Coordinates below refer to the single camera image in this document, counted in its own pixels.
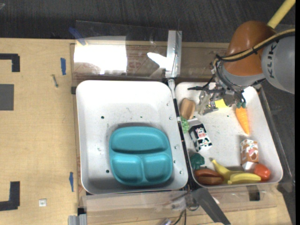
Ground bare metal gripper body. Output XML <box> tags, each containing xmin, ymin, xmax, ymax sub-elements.
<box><xmin>210</xmin><ymin>87</ymin><xmax>238</xmax><ymax>108</ymax></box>

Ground brown bread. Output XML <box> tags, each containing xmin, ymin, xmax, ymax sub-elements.
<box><xmin>180</xmin><ymin>97</ymin><xmax>196</xmax><ymax>120</ymax></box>

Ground orange carrot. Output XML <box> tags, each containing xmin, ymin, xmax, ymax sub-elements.
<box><xmin>235</xmin><ymin>102</ymin><xmax>250</xmax><ymax>136</ymax></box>

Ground white plastic tray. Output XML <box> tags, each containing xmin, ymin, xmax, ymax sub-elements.
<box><xmin>174</xmin><ymin>82</ymin><xmax>284</xmax><ymax>189</ymax></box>
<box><xmin>75</xmin><ymin>80</ymin><xmax>189</xmax><ymax>195</ymax></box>

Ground green grapes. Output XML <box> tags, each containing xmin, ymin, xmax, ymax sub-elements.
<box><xmin>180</xmin><ymin>116</ymin><xmax>190</xmax><ymax>134</ymax></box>

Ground black and white carton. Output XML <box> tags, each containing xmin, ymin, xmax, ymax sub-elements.
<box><xmin>187</xmin><ymin>118</ymin><xmax>213</xmax><ymax>153</ymax></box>

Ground green broccoli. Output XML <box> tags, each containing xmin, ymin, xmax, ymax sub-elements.
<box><xmin>189</xmin><ymin>152</ymin><xmax>205</xmax><ymax>171</ymax></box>

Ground brown and white carton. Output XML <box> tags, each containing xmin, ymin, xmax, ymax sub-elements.
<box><xmin>240</xmin><ymin>138</ymin><xmax>260</xmax><ymax>173</ymax></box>

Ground brown sausage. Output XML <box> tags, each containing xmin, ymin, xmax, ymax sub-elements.
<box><xmin>194</xmin><ymin>168</ymin><xmax>225</xmax><ymax>186</ymax></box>

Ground yellow banana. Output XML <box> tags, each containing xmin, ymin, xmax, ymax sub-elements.
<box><xmin>209</xmin><ymin>158</ymin><xmax>262</xmax><ymax>186</ymax></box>

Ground orange round toy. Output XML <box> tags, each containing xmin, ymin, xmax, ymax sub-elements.
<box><xmin>253</xmin><ymin>163</ymin><xmax>271</xmax><ymax>182</ymax></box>

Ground blue divided plate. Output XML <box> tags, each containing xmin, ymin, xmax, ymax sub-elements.
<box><xmin>108</xmin><ymin>126</ymin><xmax>174</xmax><ymax>187</ymax></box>

